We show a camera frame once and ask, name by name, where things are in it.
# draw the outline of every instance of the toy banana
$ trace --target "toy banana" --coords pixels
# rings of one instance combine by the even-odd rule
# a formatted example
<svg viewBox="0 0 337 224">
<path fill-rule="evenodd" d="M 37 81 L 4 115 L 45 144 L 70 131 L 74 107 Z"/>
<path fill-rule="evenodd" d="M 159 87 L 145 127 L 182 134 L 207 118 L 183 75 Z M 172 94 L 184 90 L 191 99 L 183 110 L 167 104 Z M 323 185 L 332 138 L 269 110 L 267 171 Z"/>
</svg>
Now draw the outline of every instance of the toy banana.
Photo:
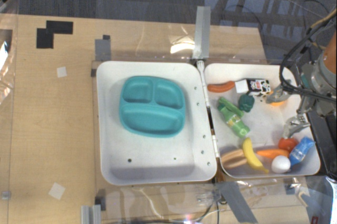
<svg viewBox="0 0 337 224">
<path fill-rule="evenodd" d="M 243 141 L 242 150 L 250 167 L 252 167 L 255 170 L 264 171 L 265 173 L 269 172 L 268 169 L 263 167 L 263 164 L 260 162 L 260 160 L 255 155 L 253 151 L 252 141 L 250 138 L 246 138 Z"/>
</svg>

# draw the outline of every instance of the white tray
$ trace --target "white tray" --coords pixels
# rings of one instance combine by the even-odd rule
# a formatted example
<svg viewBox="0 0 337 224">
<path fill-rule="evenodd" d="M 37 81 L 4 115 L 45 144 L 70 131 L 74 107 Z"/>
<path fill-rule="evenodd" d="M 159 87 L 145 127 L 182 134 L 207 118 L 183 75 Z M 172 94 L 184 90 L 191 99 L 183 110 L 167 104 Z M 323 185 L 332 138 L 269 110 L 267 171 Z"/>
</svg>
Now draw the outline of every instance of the white tray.
<svg viewBox="0 0 337 224">
<path fill-rule="evenodd" d="M 132 76 L 155 76 L 177 83 L 185 96 L 183 130 L 171 138 L 127 131 L 118 114 L 120 94 Z M 206 181 L 216 159 L 200 74 L 181 63 L 104 62 L 97 69 L 101 170 L 114 185 Z"/>
<path fill-rule="evenodd" d="M 294 77 L 288 69 L 283 72 L 285 79 L 290 79 L 294 83 Z M 210 64 L 205 69 L 205 79 L 207 84 L 221 84 L 232 81 L 239 81 L 245 78 L 265 78 L 268 79 L 271 88 L 279 85 L 279 66 L 275 65 L 248 65 L 248 64 Z M 222 114 L 217 110 L 217 101 L 223 96 L 233 104 L 237 105 L 239 94 L 235 88 L 225 93 L 208 92 L 211 112 L 214 124 L 214 131 L 220 154 L 224 154 L 234 149 L 241 148 L 242 139 L 234 135 L 232 130 L 224 122 Z M 267 148 L 277 148 L 277 144 L 283 132 L 285 121 L 296 115 L 296 110 L 300 104 L 299 95 L 292 95 L 283 105 L 274 107 L 265 103 L 265 98 L 255 98 L 253 109 L 245 113 L 242 120 L 250 128 L 247 137 L 252 139 L 255 151 Z M 301 140 L 304 136 L 312 137 L 311 129 L 306 128 L 295 134 L 293 137 Z M 304 161 L 287 174 L 274 174 L 271 171 L 271 161 L 267 158 L 260 158 L 264 166 L 270 170 L 269 174 L 253 170 L 248 164 L 227 170 L 226 173 L 234 178 L 256 178 L 256 177 L 282 177 L 282 176 L 305 176 L 313 175 L 320 169 L 320 159 L 316 147 L 310 149 Z"/>
</svg>

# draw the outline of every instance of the egg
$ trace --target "egg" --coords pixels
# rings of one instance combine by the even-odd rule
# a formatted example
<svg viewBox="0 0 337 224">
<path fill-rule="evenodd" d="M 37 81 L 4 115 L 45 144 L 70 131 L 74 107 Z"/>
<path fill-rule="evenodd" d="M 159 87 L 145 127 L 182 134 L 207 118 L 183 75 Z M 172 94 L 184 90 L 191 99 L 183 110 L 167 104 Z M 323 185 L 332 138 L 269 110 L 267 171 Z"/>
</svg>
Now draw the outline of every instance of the egg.
<svg viewBox="0 0 337 224">
<path fill-rule="evenodd" d="M 272 161 L 272 171 L 276 174 L 283 174 L 290 169 L 290 160 L 285 156 L 277 156 Z"/>
</svg>

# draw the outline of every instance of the green bottle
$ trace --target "green bottle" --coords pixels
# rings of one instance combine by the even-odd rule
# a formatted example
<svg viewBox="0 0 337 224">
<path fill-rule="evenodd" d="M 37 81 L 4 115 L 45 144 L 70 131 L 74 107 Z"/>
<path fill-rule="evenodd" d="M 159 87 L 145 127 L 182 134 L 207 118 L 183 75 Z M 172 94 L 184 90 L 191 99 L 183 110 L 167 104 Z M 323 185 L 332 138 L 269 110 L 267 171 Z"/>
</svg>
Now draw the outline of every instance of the green bottle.
<svg viewBox="0 0 337 224">
<path fill-rule="evenodd" d="M 240 138 L 244 138 L 250 131 L 241 120 L 241 118 L 234 112 L 230 111 L 224 104 L 219 104 L 218 110 L 225 117 L 226 124 L 234 131 Z"/>
</svg>

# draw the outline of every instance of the teal divided plate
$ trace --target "teal divided plate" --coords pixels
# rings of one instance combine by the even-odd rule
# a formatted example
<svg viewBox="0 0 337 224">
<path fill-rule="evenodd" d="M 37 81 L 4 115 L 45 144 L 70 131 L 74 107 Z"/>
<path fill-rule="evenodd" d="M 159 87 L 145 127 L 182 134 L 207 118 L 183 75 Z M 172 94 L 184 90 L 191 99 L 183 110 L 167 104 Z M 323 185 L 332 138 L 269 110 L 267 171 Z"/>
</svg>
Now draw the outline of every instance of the teal divided plate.
<svg viewBox="0 0 337 224">
<path fill-rule="evenodd" d="M 129 78 L 122 89 L 120 120 L 128 131 L 153 137 L 177 135 L 185 124 L 185 98 L 180 87 L 152 76 Z"/>
</svg>

